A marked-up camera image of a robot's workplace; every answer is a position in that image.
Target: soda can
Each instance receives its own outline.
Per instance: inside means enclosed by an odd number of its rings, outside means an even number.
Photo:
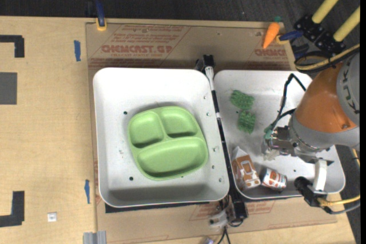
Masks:
[[[282,191],[287,186],[287,176],[282,175],[270,168],[266,168],[262,172],[261,182],[263,186],[269,187],[276,191]]]

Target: toy carrot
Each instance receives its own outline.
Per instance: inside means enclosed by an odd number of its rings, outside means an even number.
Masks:
[[[275,37],[279,34],[280,25],[278,22],[272,22],[268,29],[264,38],[263,48],[266,49],[268,45],[275,39]]]

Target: wooden table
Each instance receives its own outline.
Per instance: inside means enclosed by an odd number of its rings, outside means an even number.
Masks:
[[[85,45],[87,22],[93,19],[0,17],[1,35],[21,35],[25,39],[24,58],[14,57],[13,43],[0,43],[0,72],[17,73],[17,104],[0,105],[0,215],[11,213],[14,191],[25,192],[25,220],[19,226],[1,227],[0,243],[82,243],[84,232],[98,230]],[[81,45],[80,61],[75,59],[74,41]],[[47,214],[53,212],[57,212],[57,221],[49,222]],[[141,236],[136,238],[147,237],[146,231],[136,233]],[[231,233],[230,239],[232,243],[355,242],[346,214],[337,215],[335,223]],[[151,243],[198,244],[203,240],[196,237]]]

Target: gray square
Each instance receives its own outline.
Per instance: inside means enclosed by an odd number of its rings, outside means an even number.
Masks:
[[[0,105],[17,104],[17,73],[0,73]]]

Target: green plate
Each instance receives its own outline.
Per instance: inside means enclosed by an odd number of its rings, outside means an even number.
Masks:
[[[128,140],[139,170],[153,180],[187,175],[208,160],[201,128],[182,107],[160,107],[136,114],[128,124]]]

